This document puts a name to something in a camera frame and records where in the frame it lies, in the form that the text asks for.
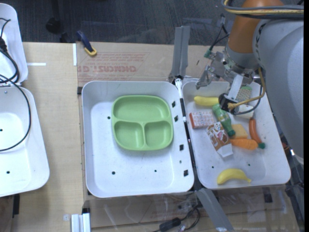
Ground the orange and white packet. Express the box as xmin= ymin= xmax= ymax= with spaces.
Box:
xmin=188 ymin=111 xmax=216 ymax=130

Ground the orange sausage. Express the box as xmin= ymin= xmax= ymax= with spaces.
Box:
xmin=249 ymin=118 xmax=263 ymax=144

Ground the yellow banana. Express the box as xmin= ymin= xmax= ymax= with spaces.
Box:
xmin=193 ymin=95 xmax=220 ymax=107
xmin=216 ymin=168 xmax=253 ymax=186

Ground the black cylinder on white bracket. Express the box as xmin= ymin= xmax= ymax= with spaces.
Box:
xmin=218 ymin=74 xmax=245 ymax=113

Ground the yellow cheese block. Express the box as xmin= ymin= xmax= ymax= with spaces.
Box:
xmin=230 ymin=123 xmax=249 ymax=140

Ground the green divided plate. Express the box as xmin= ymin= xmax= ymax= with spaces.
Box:
xmin=111 ymin=94 xmax=175 ymax=152

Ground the white plastic tray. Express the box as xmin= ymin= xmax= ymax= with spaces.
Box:
xmin=81 ymin=80 xmax=195 ymax=199
xmin=0 ymin=85 xmax=51 ymax=198
xmin=181 ymin=81 xmax=292 ymax=190
xmin=0 ymin=2 xmax=29 ymax=87

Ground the orange carrot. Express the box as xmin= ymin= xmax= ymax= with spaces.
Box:
xmin=229 ymin=138 xmax=267 ymax=151

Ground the brown and white carton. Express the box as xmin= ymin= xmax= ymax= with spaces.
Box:
xmin=205 ymin=121 xmax=234 ymax=158

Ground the brown cardboard board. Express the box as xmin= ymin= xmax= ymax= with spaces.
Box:
xmin=76 ymin=41 xmax=300 ymax=230

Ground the green bottle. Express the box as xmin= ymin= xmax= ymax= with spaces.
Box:
xmin=212 ymin=103 xmax=236 ymax=138

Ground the black cable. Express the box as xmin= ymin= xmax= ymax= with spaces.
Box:
xmin=0 ymin=18 xmax=32 ymax=152

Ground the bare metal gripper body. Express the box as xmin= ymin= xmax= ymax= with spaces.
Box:
xmin=209 ymin=51 xmax=257 ymax=85

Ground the green checkered biscuit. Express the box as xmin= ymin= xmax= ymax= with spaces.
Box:
xmin=236 ymin=85 xmax=253 ymax=104

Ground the white wedge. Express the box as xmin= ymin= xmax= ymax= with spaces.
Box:
xmin=235 ymin=104 xmax=255 ymax=120

